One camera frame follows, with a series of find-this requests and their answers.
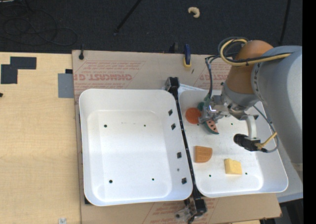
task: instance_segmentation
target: cardboard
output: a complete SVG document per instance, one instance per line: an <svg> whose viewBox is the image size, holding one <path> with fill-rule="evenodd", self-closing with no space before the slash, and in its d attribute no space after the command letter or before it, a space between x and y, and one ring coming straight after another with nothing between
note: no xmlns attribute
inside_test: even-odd
<svg viewBox="0 0 316 224"><path fill-rule="evenodd" d="M178 77L181 84L209 89L207 55L191 55L192 66L183 65L182 54L74 50L73 73L77 124L81 221L83 224L180 224L175 212L183 209L183 201L138 203L97 207L85 204L82 174L82 146L78 99L89 88L162 89L168 77ZM212 62L213 89L220 90L230 66L221 59ZM195 224L220 224L281 216L274 193L205 198L208 211L194 220Z"/></svg>

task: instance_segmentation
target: yellow block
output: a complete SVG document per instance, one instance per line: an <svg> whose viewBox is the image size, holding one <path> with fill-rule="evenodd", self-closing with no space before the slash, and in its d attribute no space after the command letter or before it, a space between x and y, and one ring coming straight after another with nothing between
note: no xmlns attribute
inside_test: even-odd
<svg viewBox="0 0 316 224"><path fill-rule="evenodd" d="M230 158L227 158L224 160L225 163L225 172L226 174L237 174L237 175L241 175L242 174L242 169L241 169L241 163L236 161L236 160L232 160Z"/></svg>

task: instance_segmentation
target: orange toy food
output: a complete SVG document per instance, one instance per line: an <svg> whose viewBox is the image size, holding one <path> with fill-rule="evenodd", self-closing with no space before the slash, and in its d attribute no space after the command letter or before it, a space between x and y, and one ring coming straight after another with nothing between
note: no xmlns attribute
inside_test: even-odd
<svg viewBox="0 0 316 224"><path fill-rule="evenodd" d="M198 118L201 116L201 112L197 108L189 108L186 111L186 119L191 124L198 124Z"/></svg>
<svg viewBox="0 0 316 224"><path fill-rule="evenodd" d="M213 149L208 147L195 146L195 162L205 163L211 159Z"/></svg>

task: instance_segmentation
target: light wood surface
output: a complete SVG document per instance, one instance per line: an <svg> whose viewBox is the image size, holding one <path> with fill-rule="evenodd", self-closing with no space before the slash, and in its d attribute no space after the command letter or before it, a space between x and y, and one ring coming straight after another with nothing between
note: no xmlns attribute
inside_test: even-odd
<svg viewBox="0 0 316 224"><path fill-rule="evenodd" d="M75 107L58 98L58 73L71 54L0 53L37 57L18 70L17 84L0 84L0 223L80 223Z"/></svg>

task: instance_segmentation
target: empty white tray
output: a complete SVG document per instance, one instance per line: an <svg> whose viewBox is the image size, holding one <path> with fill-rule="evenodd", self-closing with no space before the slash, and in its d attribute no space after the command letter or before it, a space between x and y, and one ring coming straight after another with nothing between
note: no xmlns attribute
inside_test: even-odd
<svg viewBox="0 0 316 224"><path fill-rule="evenodd" d="M80 95L83 182L96 206L183 200L193 189L174 97L164 90Z"/></svg>
<svg viewBox="0 0 316 224"><path fill-rule="evenodd" d="M184 91L179 98L181 113L188 146L193 163L193 170L198 190L206 197L223 197L242 194L281 192L288 186L287 175L278 151L263 153L250 152L234 143L235 134L248 135L246 121L239 121L233 116L218 120L218 135L211 134L204 125L194 125L185 118L188 108L197 107L203 101L207 91ZM261 102L257 107L262 109ZM254 108L247 114L259 114ZM264 142L272 133L262 116L256 120L257 137ZM206 163L194 162L194 147L213 148L212 158ZM265 148L274 149L274 141ZM241 162L242 175L225 173L224 159L231 158Z"/></svg>

